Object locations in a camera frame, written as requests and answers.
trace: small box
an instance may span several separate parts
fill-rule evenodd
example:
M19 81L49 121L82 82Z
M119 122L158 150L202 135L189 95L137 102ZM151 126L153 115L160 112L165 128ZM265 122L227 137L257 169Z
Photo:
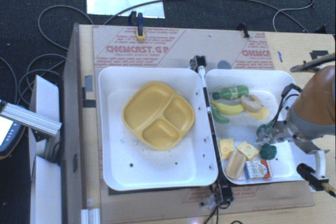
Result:
M247 161L245 164L245 172L247 179L272 177L269 162L265 159L261 161Z

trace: blue mark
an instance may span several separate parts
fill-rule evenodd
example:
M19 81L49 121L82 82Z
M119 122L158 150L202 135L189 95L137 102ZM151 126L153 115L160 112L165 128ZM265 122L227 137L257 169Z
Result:
M279 60L280 62L282 62L282 57L281 57L281 53L278 51L278 56L279 56Z

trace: green bottle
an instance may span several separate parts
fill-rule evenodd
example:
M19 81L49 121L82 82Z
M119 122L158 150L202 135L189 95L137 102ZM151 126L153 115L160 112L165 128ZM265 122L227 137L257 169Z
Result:
M213 92L212 98L214 100L219 98L232 100L240 98L242 95L248 96L248 88L245 85L224 88L221 92Z

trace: cheese slice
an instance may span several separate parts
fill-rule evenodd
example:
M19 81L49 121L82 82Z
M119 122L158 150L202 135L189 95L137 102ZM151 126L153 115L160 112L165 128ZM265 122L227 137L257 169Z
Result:
M259 150L248 144L246 141L243 141L238 146L237 150L242 153L248 161L252 160L255 156L259 154Z
M233 139L218 140L219 152L222 159L228 159L234 151Z

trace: green toy vegetable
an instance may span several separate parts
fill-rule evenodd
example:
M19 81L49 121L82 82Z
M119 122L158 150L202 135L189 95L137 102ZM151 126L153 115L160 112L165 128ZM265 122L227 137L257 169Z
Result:
M242 95L248 96L248 88L245 85L224 88L221 92L213 92L212 98L214 100L219 98L232 100L240 98Z
M222 116L219 111L218 111L218 108L215 107L215 106L212 106L211 107L211 111L212 111L212 116L214 117L214 120L216 122L219 122L219 123L228 123L229 122L229 119Z
M276 146L272 146L268 143L264 144L261 147L260 150L260 157L263 159L274 159L275 155L277 155L277 147Z

